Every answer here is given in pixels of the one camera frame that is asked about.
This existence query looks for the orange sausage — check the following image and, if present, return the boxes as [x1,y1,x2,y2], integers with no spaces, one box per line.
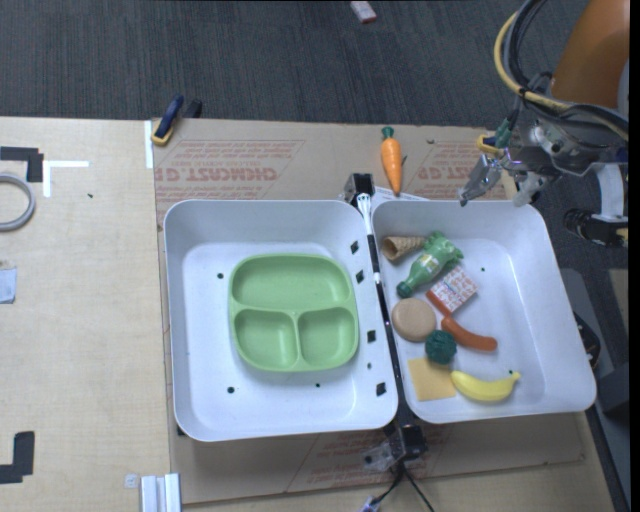
[440,315,499,353]

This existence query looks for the green bottle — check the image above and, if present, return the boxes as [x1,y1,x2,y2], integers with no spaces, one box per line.
[396,230,465,300]

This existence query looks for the green divided plate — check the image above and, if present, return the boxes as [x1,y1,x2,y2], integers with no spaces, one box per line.
[228,253,361,373]

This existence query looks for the black cylinder on white bracket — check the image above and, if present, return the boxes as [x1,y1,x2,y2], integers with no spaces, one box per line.
[563,162,630,249]

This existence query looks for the brown cardboard board red print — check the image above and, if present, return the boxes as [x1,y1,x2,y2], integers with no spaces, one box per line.
[151,118,587,506]

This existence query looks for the tan ice cream cone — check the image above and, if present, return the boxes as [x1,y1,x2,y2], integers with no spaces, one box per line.
[382,235,428,263]

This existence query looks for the black block with thin wires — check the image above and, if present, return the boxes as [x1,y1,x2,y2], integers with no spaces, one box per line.
[361,423,429,472]
[343,172,376,204]

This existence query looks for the white plastic tray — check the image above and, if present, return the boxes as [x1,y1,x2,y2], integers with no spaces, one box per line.
[371,199,598,426]
[163,199,400,443]

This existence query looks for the yellow banana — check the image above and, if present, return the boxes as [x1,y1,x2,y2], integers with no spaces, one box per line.
[449,369,523,404]

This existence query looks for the yellow cheese slice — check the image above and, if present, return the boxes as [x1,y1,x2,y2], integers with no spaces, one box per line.
[407,356,458,403]

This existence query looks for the orange carrot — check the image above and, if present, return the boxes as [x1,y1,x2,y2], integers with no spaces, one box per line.
[380,125,406,197]

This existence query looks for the small red and white box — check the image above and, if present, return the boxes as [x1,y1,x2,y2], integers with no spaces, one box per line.
[349,0,379,25]

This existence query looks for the red and white packet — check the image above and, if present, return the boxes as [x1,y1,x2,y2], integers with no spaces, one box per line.
[429,265,479,315]

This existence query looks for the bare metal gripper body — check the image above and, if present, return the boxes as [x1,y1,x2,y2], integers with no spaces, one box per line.
[501,110,609,177]

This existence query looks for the round tan biscuit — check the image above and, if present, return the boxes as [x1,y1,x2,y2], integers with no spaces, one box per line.
[390,297,438,344]

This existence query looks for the green broccoli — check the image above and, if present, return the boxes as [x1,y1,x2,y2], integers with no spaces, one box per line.
[424,329,459,365]

